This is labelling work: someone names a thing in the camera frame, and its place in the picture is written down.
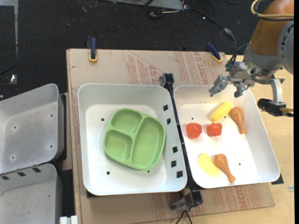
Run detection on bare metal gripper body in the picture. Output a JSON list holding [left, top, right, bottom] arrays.
[[227, 60, 274, 89]]

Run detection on yellow corn cob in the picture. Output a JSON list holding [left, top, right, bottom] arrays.
[[210, 101, 233, 123]]

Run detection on orange chicken drumstick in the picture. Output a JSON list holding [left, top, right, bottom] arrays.
[[213, 153, 236, 183], [228, 106, 248, 135]]

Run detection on red bell pepper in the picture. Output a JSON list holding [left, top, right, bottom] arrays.
[[206, 122, 223, 138]]

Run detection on red tomato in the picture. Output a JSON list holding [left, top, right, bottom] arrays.
[[185, 122, 203, 140]]

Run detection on thin black rod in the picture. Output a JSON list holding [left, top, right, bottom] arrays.
[[166, 84, 196, 194]]

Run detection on white plastic tray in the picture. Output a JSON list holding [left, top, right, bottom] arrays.
[[173, 84, 281, 189], [77, 83, 188, 196], [0, 163, 64, 224], [0, 83, 65, 175]]

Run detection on brown cardboard board, red print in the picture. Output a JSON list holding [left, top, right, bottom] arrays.
[[66, 48, 276, 224]]

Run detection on green divided plate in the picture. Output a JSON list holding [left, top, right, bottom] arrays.
[[102, 107, 167, 171]]

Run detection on black cylinder on white bracket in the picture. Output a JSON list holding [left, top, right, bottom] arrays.
[[257, 78, 287, 117]]

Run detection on black block with thin wires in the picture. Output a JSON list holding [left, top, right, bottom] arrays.
[[170, 189, 204, 211], [159, 72, 176, 89]]

